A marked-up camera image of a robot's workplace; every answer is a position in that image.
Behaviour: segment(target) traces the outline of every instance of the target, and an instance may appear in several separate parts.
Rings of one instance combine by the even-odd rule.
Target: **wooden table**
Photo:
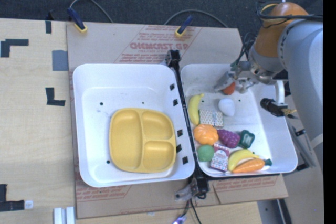
[[[0,212],[0,223],[52,223],[53,209],[75,207],[68,71],[53,71],[52,51],[67,51],[66,23],[0,19],[0,41],[28,39],[0,57],[0,184],[7,200],[32,200],[32,209]],[[55,88],[47,105],[46,88]],[[257,202],[196,208],[205,223],[260,224]],[[76,223],[172,223],[182,210],[76,220]],[[197,223],[192,211],[185,223]]]

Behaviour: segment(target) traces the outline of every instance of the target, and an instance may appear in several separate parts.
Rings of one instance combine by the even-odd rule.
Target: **white egg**
[[[235,104],[230,98],[220,99],[218,107],[219,110],[228,117],[232,117],[235,114]]]

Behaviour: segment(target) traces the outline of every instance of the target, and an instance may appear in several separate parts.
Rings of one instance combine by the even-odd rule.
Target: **cardboard box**
[[[174,36],[175,26],[86,23],[80,33],[67,24],[71,123],[75,159],[77,218],[90,218],[184,208],[175,200],[175,191],[187,180],[94,188],[80,177],[76,136],[76,116],[72,73],[85,63],[165,63],[168,50],[181,53],[180,67],[191,63],[231,63],[239,55],[242,42],[237,29],[188,27],[182,38]],[[206,199],[196,206],[288,197],[281,175],[209,180]]]

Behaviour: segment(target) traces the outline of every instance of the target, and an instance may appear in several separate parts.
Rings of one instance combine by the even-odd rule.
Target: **toy banana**
[[[198,113],[198,104],[200,103],[201,98],[204,96],[203,93],[196,94],[191,96],[189,99],[188,103],[188,114],[189,114],[189,119],[194,125],[199,124],[199,113]]]
[[[237,151],[232,152],[229,156],[229,160],[227,163],[227,169],[229,171],[232,171],[237,166],[239,161],[241,161],[242,159],[247,159],[247,158],[259,158],[259,156],[255,155],[252,151],[247,150],[247,149],[237,150]]]

